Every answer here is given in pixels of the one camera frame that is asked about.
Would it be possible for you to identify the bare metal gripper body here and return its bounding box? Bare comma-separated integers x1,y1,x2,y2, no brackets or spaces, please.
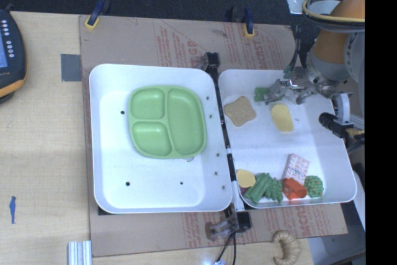
288,74,341,99

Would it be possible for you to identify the green toy vegetable piece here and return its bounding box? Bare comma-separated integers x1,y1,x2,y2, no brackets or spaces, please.
254,87,270,102

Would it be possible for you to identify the yellow oval toy food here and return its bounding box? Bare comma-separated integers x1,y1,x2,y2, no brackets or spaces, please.
270,102,295,133

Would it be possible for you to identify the tan toy bread slice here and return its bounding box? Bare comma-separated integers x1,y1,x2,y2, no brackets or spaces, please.
223,96,257,128

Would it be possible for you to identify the white plastic tray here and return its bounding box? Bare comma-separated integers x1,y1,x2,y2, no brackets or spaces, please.
89,63,234,215
218,69,358,210

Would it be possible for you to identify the white and pink carton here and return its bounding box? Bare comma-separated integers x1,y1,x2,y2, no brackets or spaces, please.
282,153,311,181

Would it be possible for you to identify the thin black and white rod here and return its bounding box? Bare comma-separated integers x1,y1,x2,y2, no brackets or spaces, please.
210,64,245,212

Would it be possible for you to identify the green peas and carrots toy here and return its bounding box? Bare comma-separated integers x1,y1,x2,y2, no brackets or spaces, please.
303,174,325,199

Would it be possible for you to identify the yellow toy slice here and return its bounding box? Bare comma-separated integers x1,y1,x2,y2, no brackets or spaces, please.
236,169,257,188

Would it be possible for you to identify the orange toy carton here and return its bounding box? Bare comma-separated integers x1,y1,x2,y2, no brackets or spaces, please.
282,177,308,201

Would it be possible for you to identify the green toy pea pod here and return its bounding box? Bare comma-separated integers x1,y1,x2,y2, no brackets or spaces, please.
264,177,284,204

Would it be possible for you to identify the green divided plate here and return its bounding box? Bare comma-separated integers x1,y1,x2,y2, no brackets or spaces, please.
128,86,208,160

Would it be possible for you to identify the green toy beans bundle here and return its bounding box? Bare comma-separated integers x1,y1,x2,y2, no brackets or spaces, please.
244,173,273,205

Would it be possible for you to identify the brown cardboard board red print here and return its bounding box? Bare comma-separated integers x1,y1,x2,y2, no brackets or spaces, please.
78,15,349,258

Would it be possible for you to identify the tan toy croissant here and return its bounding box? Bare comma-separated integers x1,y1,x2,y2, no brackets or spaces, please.
272,230,302,265

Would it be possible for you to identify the black cylinder on white bracket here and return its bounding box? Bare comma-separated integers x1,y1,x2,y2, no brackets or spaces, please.
318,92,355,138

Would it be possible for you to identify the black block with thin wires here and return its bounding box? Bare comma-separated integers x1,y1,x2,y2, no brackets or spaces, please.
204,210,252,240
195,52,220,71

